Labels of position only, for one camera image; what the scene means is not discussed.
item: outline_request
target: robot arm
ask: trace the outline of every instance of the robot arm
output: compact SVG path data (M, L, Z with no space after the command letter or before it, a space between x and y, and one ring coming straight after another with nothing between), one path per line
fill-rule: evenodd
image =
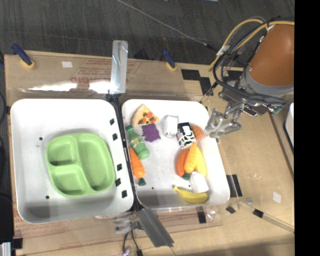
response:
M238 119L243 112L253 117L266 112L277 114L288 103L282 97L294 91L294 22L274 20L265 23L262 22L235 46L228 47L222 56L218 56L219 61L215 60L210 66L216 84L223 87L219 97L227 102L227 106L224 113L213 109L204 130L207 136L218 139L220 135L240 130L242 124ZM258 42L241 76L225 82L226 59L236 52L231 61L235 63L235 57L238 58L243 52L244 43L261 28L266 28L266 33ZM218 79L218 68L221 68L221 80Z

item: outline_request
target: yellow cable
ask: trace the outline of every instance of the yellow cable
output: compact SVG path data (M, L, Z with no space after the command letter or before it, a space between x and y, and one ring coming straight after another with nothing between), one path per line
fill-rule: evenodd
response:
M240 27L242 26L243 24L246 24L248 22L258 22L258 23L263 23L260 19L247 19L241 23L239 23L231 32L230 34L228 35L228 37L226 38L226 40L224 41L223 46L225 46L225 44L228 42L228 40L230 39L230 37L232 36L232 34ZM261 26L259 26L246 40L244 40L236 49L239 49L240 47L242 47L243 45L245 45L252 37L254 37L260 30L262 29L266 29L268 28L268 26L272 26L272 25L279 25L279 24L283 24L283 25L292 25L294 26L295 25L295 22L294 21L271 21L269 22L268 24L263 24ZM215 63L218 61L218 59L220 58L220 56L217 56L215 58L215 60L210 64L209 66L209 69L208 71L210 72L213 68L214 68L214 65Z
M272 21L269 23L269 26L272 26L272 25L280 25L280 24L283 24L283 25L291 25L291 26L294 26L295 25L295 22L292 21ZM268 24L264 24L260 27L258 27L246 40L244 40L236 49L238 50L241 46L245 45L251 38L253 38L260 30L262 29L267 29L268 28Z
M234 29L229 33L229 35L228 35L227 38L225 39L222 47L227 44L227 42L229 41L230 37L234 34L234 32L235 32L239 27L241 27L242 25L244 25L244 24L246 24L246 23L249 23L249 22L258 22L258 23L260 23L260 24L263 23L262 20L257 19L257 18L250 18L250 19L246 19L246 20L242 21L242 22L239 23L237 26L235 26ZM215 63L218 61L219 58L220 58L220 56L217 56L217 57L215 58L215 60L210 64L210 66L209 66L209 71L211 71L211 70L214 68Z

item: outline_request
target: toy food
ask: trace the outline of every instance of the toy food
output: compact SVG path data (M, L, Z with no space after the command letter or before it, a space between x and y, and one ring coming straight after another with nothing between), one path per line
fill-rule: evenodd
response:
M139 178L139 185L143 186L146 184L146 182L144 180L144 176L146 174L145 168L142 165L139 157L137 156L136 152L134 151L134 149L132 147L129 147L129 155L130 155L133 175L135 177Z
M196 141L205 137L204 131L199 126L191 125L191 130L193 132L193 135L194 135Z
M153 114L149 108L147 108L144 104L142 104L137 111L135 112L132 118L132 125L146 125L146 124L153 124L158 122L159 118Z
M188 150L182 149L176 159L175 172L179 177L185 175L185 161L188 155Z
M186 149L190 147L193 142L196 142L196 138L188 122L178 123L177 128L176 138L181 149Z
M167 115L163 121L163 134L167 138L174 138L178 131L178 120L177 116Z
M203 176L207 176L206 162L198 147L195 149L195 169Z
M146 159L150 156L150 151L147 149L144 139L135 132L135 129L132 125L125 127L125 130L129 134L129 140L131 146L134 149L134 152L137 154L139 159Z
M193 193L203 193L209 190L205 176L198 171L191 172L189 183Z
M188 155L184 162L184 170L187 173L191 173L195 170L197 163L197 143L193 142L189 148Z
M209 197L206 192L193 193L189 190L181 189L176 186L173 187L173 190L177 191L183 200L192 204L202 204L207 201Z
M146 142L154 142L158 139L161 139L159 131L154 123L150 123L142 126L144 140Z

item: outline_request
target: toy pizza slice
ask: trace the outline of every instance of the toy pizza slice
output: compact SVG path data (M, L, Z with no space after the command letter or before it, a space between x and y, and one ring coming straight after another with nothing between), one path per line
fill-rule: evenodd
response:
M153 124L158 121L159 118L142 104L133 116L132 126Z

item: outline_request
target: green bottle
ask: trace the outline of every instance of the green bottle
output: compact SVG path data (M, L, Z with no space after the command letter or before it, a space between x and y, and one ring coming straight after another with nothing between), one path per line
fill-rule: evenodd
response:
M135 132L134 127L130 124L125 128L125 130L129 134L131 146L139 159L146 159L148 156L150 156L150 152L146 147L144 139Z

